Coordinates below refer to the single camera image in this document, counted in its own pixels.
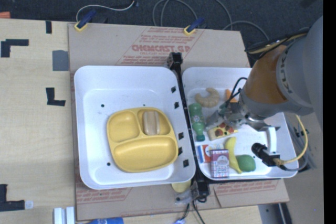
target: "cable connector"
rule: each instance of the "cable connector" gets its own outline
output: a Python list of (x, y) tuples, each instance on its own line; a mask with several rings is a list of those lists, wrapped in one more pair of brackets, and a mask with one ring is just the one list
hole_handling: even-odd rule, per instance
[(181, 64), (183, 63), (182, 53), (171, 52), (167, 58), (166, 65), (170, 70), (181, 72)]
[(193, 200), (206, 199), (210, 194), (209, 183), (207, 181), (196, 180), (191, 186)]
[(176, 222), (174, 222), (173, 224), (185, 224), (185, 223), (186, 223), (185, 219), (179, 219)]
[(267, 151), (267, 147), (265, 145), (254, 143), (251, 150), (265, 165), (269, 167), (278, 166), (277, 160), (280, 160), (280, 154), (271, 154)]
[(78, 32), (82, 32), (88, 26), (88, 22), (92, 20), (92, 18), (96, 15), (96, 13), (97, 12), (95, 9), (92, 9), (88, 13), (86, 13), (84, 17), (82, 18), (82, 20), (80, 20), (79, 22), (75, 24), (74, 26), (75, 29)]

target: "small green bottle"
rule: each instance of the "small green bottle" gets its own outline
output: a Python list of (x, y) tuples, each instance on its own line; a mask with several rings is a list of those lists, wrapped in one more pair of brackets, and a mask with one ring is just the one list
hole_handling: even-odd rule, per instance
[(204, 141), (204, 117), (202, 113), (202, 106), (199, 103), (193, 103), (189, 105), (189, 115), (193, 130), (196, 132), (196, 140)]

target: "yellow toy banana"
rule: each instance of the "yellow toy banana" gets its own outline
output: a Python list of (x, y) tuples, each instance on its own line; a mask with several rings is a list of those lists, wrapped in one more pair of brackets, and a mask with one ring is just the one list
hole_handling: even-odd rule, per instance
[(236, 145), (237, 138), (236, 137), (230, 137), (226, 143), (224, 148), (226, 150), (229, 150), (229, 166), (236, 170), (239, 174), (241, 174), (243, 171), (240, 170), (238, 161), (235, 155), (235, 145)]

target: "black cable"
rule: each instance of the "black cable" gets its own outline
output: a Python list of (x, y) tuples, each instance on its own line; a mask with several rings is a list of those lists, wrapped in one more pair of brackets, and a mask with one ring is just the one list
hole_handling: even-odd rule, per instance
[(185, 211), (184, 211), (184, 214), (183, 214), (182, 218), (180, 218), (179, 220), (185, 219), (188, 216), (189, 209), (190, 209), (190, 204), (187, 205), (187, 207), (185, 208)]
[(230, 104), (231, 100), (232, 100), (234, 97), (236, 97), (237, 95), (240, 94), (240, 91), (241, 91), (241, 88), (239, 88), (238, 91), (237, 91), (234, 95), (231, 95), (231, 96), (229, 97), (229, 99), (227, 99), (227, 100), (225, 101), (225, 107), (226, 107), (226, 108), (227, 108), (228, 105)]
[(203, 218), (201, 217), (200, 213), (198, 212), (197, 206), (195, 205), (195, 201), (193, 201), (193, 207), (194, 207), (198, 217), (200, 218), (200, 221), (202, 222), (202, 224), (205, 224)]
[(236, 91), (236, 88), (237, 88), (237, 86), (238, 86), (238, 83), (239, 83), (242, 79), (247, 80), (247, 78), (245, 78), (245, 77), (241, 77), (241, 78), (239, 78), (239, 79), (236, 81), (236, 83), (235, 83), (235, 85), (234, 85), (234, 87), (233, 87), (233, 89), (232, 89), (232, 92), (231, 92), (231, 95), (230, 95), (229, 99), (232, 100), (232, 98), (234, 97), (233, 95), (234, 95), (234, 93), (235, 93), (235, 91)]

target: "yellow divided plate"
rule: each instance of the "yellow divided plate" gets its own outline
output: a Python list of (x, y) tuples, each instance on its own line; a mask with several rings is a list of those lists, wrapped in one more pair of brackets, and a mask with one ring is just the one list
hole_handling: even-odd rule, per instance
[[(144, 113), (157, 112), (157, 134), (148, 135)], [(126, 172), (147, 172), (173, 163), (179, 149), (167, 116), (156, 108), (134, 108), (112, 114), (107, 136), (116, 165)]]

